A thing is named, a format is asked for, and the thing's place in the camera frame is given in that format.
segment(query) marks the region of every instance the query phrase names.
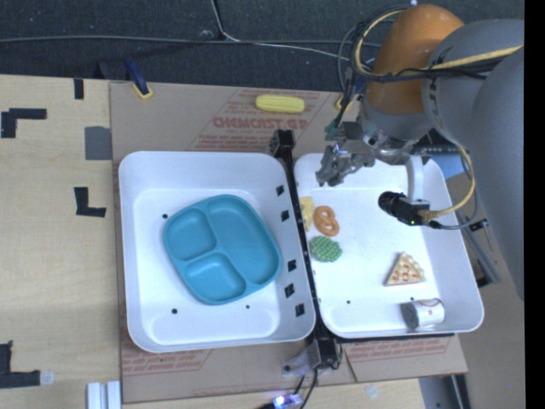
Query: cardboard sheet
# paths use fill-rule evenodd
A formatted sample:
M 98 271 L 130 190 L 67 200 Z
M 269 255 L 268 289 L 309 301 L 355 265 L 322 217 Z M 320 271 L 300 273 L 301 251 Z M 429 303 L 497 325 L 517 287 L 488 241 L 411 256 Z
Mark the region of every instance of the cardboard sheet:
M 304 341 L 172 354 L 147 353 L 131 342 L 124 322 L 118 166 L 140 150 L 265 152 L 276 129 L 295 132 L 295 158 L 322 153 L 327 145 L 324 127 L 336 116 L 339 95 L 169 84 L 152 84 L 152 90 L 153 97 L 143 101 L 130 83 L 110 84 L 123 401 L 293 389 L 299 378 L 283 377 L 281 363 L 303 350 Z M 260 111 L 255 108 L 259 94 L 296 95 L 305 100 L 306 109 L 297 115 Z M 353 108 L 347 118 L 355 113 Z M 467 371 L 457 336 L 368 341 L 343 348 L 341 367 L 320 376 L 318 386 Z

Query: wooden table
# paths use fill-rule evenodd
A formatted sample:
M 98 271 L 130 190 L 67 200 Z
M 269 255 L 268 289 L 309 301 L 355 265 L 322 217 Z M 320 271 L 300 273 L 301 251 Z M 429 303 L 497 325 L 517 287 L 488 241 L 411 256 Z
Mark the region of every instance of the wooden table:
M 14 372 L 52 371 L 54 383 L 0 389 L 0 407 L 85 407 L 87 383 L 120 379 L 112 161 L 86 160 L 84 128 L 110 127 L 109 82 L 0 76 L 0 110 L 46 108 L 0 139 L 0 343 L 13 341 Z M 75 187 L 104 217 L 77 216 Z M 422 409 L 417 379 L 318 387 L 307 407 Z M 254 408 L 258 393 L 123 405 Z

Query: blue plate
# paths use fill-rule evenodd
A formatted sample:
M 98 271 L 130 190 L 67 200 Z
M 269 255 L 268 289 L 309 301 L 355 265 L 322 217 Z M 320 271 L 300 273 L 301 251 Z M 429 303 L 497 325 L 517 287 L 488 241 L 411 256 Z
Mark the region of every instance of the blue plate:
M 282 255 L 263 220 L 240 197 L 218 195 L 174 214 L 163 240 L 170 260 L 200 301 L 225 304 L 271 283 Z

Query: black cable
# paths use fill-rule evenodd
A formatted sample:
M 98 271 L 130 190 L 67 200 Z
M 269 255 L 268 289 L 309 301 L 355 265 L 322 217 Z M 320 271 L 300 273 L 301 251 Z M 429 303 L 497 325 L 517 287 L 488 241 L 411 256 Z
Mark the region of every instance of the black cable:
M 316 383 L 318 381 L 318 368 L 314 368 L 314 379 L 313 382 L 310 385 L 310 388 L 308 389 L 307 396 L 305 397 L 305 400 L 303 401 L 303 404 L 299 407 L 299 409 L 303 409 L 305 405 L 308 403 L 308 399 L 310 399 L 310 395 L 313 393 L 314 387 L 316 386 Z
M 410 8 L 410 6 L 411 5 L 403 4 L 386 6 L 385 8 L 376 11 L 365 21 L 358 23 L 353 30 L 350 31 L 353 32 L 353 42 L 350 50 L 350 66 L 361 78 L 378 83 L 404 82 L 424 78 L 460 76 L 485 79 L 486 76 L 482 73 L 490 72 L 499 62 L 503 60 L 503 57 L 493 57 L 490 59 L 478 60 L 469 64 L 461 64 L 446 68 L 434 69 L 433 66 L 430 66 L 429 68 L 405 68 L 394 74 L 373 74 L 372 70 L 367 68 L 366 65 L 361 62 L 361 58 L 359 56 L 361 53 L 361 47 L 365 44 L 365 36 L 369 34 L 371 27 L 374 27 L 377 20 L 388 17 L 390 14 L 395 15 L 403 12 L 404 10 Z
M 342 93 L 342 99 L 341 99 L 341 110 L 339 113 L 337 113 L 337 116 L 333 120 L 333 124 L 335 128 L 337 129 L 339 127 L 339 124 L 341 123 L 342 116 L 344 115 L 344 112 L 347 110 L 348 105 L 350 104 L 350 100 L 353 96 L 353 86 L 354 86 L 354 74 L 352 73 L 350 78 L 347 78 L 347 81 L 345 82 L 345 89 Z
M 223 23 L 221 22 L 220 10 L 218 9 L 217 0 L 210 0 L 210 4 L 212 5 L 212 10 L 214 11 L 215 22 L 218 25 L 218 29 L 220 30 L 220 34 L 225 39 L 236 41 L 236 39 L 234 39 L 231 35 L 229 35 L 227 32 L 225 32 L 225 30 L 223 28 Z
M 305 377 L 307 377 L 307 375 L 303 374 L 303 376 L 301 377 L 301 380 L 299 381 L 295 390 L 293 391 L 294 394 L 297 394 L 301 390 L 301 386 L 303 385 L 303 382 L 305 381 Z
M 341 368 L 342 358 L 344 356 L 344 350 L 342 348 L 342 344 L 339 344 L 339 360 L 331 366 L 331 370 L 338 370 Z
M 346 46 L 348 38 L 353 34 L 355 30 L 356 30 L 356 27 L 352 27 L 347 33 L 345 33 L 344 37 L 342 37 L 341 44 L 339 45 L 339 51 L 337 52 L 337 77 L 339 78 L 339 85 L 341 86 L 341 92 L 344 92 L 344 89 L 345 89 L 345 80 L 344 80 L 344 75 L 342 74 L 342 69 L 341 69 L 341 56 L 344 52 L 344 48 Z
M 9 37 L 0 38 L 0 43 L 34 43 L 44 41 L 136 41 L 142 43 L 181 43 L 181 44 L 196 44 L 196 45 L 256 45 L 264 44 L 338 44 L 338 39 L 259 39 L 259 40 L 238 40 L 238 41 L 222 41 L 210 39 L 208 41 L 198 39 L 180 39 L 172 37 L 134 37 L 122 35 L 52 35 L 41 37 Z
M 437 228 L 439 230 L 460 230 L 470 226 L 471 224 L 475 222 L 475 219 L 477 218 L 477 215 L 479 214 L 477 193 L 473 193 L 473 201 L 475 204 L 475 207 L 473 209 L 473 214 L 464 223 L 456 224 L 455 226 L 448 226 L 448 225 L 445 226 L 444 224 L 441 224 L 440 222 L 436 222 L 435 220 L 432 220 L 429 222 L 429 227 Z

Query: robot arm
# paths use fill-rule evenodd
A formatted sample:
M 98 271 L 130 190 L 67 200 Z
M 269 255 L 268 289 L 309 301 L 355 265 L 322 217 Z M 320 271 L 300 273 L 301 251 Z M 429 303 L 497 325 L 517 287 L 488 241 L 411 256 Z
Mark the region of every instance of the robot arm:
M 360 59 L 364 40 L 393 14 L 370 68 Z M 364 80 L 366 91 L 355 122 L 343 123 L 341 109 L 330 125 L 334 143 L 318 183 L 335 186 L 376 159 L 405 164 L 415 144 L 437 130 L 471 153 L 479 201 L 524 298 L 524 21 L 464 25 L 433 5 L 391 7 L 356 28 L 350 59 L 350 81 Z M 350 100 L 345 95 L 343 104 Z

